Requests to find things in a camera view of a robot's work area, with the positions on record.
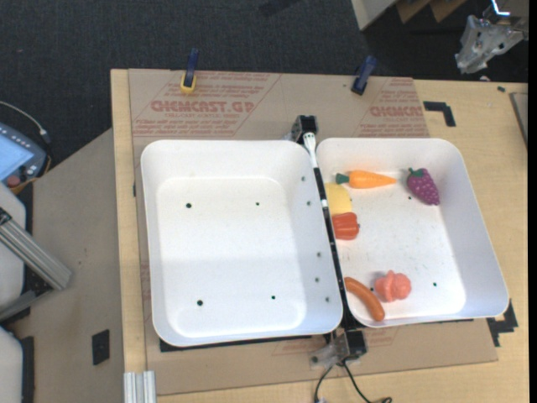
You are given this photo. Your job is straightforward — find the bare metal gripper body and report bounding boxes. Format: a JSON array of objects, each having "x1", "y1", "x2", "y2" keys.
[{"x1": 462, "y1": 13, "x2": 529, "y2": 45}]

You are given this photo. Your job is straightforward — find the pink lumpy toy food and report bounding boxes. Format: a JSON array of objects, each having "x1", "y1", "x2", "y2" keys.
[{"x1": 373, "y1": 270, "x2": 413, "y2": 303}]

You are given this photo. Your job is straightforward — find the thin black and white rod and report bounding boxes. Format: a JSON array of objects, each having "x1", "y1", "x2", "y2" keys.
[{"x1": 302, "y1": 131, "x2": 352, "y2": 332}]

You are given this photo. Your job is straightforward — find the orange carrot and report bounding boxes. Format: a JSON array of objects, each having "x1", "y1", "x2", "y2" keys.
[{"x1": 335, "y1": 170, "x2": 398, "y2": 190}]

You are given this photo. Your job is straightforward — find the yellow toy food block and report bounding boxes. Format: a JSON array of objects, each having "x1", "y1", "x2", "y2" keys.
[{"x1": 324, "y1": 182, "x2": 353, "y2": 217}]

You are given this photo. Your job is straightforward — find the purple grapes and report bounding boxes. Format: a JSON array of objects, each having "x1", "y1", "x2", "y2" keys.
[{"x1": 405, "y1": 166, "x2": 441, "y2": 207}]

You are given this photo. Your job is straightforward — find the orange bell pepper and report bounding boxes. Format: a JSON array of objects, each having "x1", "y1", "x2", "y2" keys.
[{"x1": 331, "y1": 212, "x2": 362, "y2": 242}]

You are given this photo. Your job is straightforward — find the brown cardboard board red print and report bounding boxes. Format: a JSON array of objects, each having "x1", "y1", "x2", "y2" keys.
[{"x1": 128, "y1": 68, "x2": 500, "y2": 396}]

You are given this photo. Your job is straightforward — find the orange sausage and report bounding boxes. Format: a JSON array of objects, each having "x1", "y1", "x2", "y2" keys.
[{"x1": 343, "y1": 276, "x2": 386, "y2": 322}]

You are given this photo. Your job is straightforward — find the white plastic tray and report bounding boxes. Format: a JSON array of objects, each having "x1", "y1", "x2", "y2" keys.
[
  {"x1": 139, "y1": 139, "x2": 345, "y2": 348},
  {"x1": 314, "y1": 137, "x2": 510, "y2": 329}
]

